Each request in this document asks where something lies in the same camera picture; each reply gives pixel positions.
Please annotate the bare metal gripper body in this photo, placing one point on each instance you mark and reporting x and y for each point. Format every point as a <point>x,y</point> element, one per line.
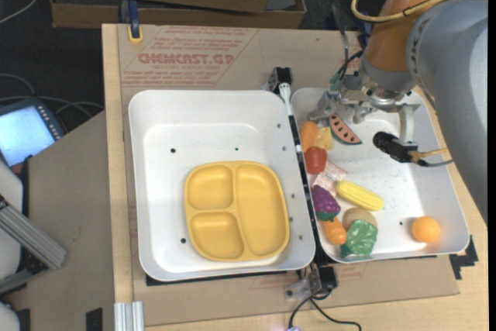
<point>358,87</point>

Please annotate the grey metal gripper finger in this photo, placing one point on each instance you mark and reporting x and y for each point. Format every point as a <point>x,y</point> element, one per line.
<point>322,110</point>
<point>361,113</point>

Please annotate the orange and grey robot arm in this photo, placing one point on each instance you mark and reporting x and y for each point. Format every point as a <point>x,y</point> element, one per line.
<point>453,62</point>

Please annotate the red watermelon slice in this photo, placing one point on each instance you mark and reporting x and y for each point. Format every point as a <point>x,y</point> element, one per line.
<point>343,131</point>

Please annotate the orange toy carrot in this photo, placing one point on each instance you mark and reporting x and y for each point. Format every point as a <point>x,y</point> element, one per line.
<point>308,132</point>
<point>335,231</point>

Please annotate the yellow toy cheese wedge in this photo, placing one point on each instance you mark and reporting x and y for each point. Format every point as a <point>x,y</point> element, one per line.
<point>324,138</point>

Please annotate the thin black and white rod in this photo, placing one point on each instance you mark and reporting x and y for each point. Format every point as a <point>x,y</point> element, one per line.
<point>297,145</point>

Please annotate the red toy bell pepper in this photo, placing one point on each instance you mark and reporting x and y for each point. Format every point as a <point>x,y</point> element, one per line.
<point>315,159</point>

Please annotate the pink and white packet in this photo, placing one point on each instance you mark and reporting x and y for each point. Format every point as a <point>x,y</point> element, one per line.
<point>329,175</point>

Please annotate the yellow toy corn cob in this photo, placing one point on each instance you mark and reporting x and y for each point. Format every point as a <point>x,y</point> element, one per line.
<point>359,196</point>

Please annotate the purple toy grapes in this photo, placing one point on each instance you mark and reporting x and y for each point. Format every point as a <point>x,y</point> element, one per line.
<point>324,201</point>

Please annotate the white plastic tray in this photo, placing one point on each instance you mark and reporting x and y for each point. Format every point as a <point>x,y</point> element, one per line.
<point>217,120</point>
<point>410,190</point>

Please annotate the brown toy kiwi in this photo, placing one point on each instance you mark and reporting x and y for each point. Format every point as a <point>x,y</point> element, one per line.
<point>358,215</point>

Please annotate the brown cardboard board red print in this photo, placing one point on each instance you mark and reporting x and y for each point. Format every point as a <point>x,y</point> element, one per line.
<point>232,50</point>

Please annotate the green toy lettuce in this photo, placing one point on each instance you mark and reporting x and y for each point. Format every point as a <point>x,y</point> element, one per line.
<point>361,238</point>

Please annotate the yellow divided plate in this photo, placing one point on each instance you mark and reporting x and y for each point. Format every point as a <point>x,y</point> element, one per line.
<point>236,211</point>

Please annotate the orange toy fruit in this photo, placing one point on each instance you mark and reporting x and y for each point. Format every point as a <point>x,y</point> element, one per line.
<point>425,229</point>

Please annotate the plain brown cardboard sheet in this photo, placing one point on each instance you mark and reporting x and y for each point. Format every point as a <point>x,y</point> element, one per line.
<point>69,213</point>

